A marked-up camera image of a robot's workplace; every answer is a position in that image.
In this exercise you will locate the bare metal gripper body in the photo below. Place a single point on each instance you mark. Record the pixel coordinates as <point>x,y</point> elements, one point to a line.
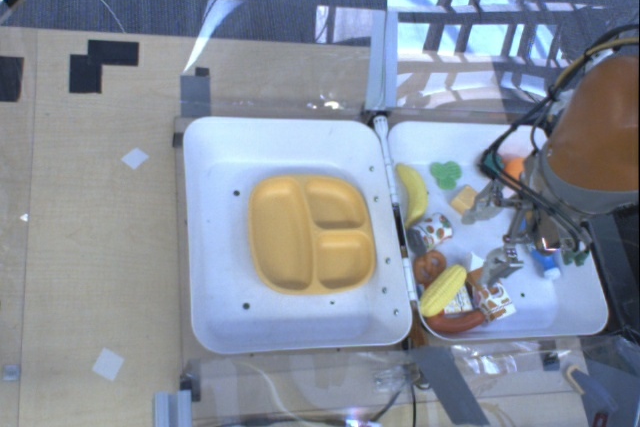
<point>544,231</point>

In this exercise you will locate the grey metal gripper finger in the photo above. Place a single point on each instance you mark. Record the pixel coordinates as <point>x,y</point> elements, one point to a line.
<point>501,261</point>
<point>484,206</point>

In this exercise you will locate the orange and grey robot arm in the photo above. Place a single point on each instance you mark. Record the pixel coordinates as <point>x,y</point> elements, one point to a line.
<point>595,135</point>

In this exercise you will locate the yellow cheese block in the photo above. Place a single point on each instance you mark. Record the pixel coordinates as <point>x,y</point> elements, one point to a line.
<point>464,199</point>

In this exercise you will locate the blue and white bottle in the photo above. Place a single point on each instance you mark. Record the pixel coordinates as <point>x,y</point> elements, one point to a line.
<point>547,264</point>

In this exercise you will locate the white carton with orange print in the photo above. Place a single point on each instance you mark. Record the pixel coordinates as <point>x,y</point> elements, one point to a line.
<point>497,305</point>

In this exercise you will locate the orange toy fruit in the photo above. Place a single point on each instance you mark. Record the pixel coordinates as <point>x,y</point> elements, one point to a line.
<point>514,167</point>

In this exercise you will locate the green toy grapes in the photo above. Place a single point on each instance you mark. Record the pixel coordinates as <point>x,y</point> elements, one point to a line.
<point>445,174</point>

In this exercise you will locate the white can with fruit print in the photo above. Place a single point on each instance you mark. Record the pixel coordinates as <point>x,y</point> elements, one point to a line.
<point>436,231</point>

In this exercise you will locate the white plastic tray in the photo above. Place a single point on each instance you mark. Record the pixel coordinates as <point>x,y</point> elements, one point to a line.
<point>540,305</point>
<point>220,235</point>

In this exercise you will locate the white packet with yellow print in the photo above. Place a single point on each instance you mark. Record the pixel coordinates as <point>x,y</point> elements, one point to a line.
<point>461,304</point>

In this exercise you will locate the yellow corn cob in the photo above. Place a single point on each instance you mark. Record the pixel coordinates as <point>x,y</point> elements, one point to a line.
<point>442,290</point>

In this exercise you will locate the yellow banana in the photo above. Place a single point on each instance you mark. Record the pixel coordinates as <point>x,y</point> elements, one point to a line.
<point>417,195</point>

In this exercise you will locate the brown pretzel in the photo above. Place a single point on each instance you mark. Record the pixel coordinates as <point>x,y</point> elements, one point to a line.
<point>430,267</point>

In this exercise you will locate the red sausage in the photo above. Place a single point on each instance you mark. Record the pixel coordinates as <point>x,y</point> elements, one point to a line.
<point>455,323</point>

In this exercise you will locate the yellow divided plate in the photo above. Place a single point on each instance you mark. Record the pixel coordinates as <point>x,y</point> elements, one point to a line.
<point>280,235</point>

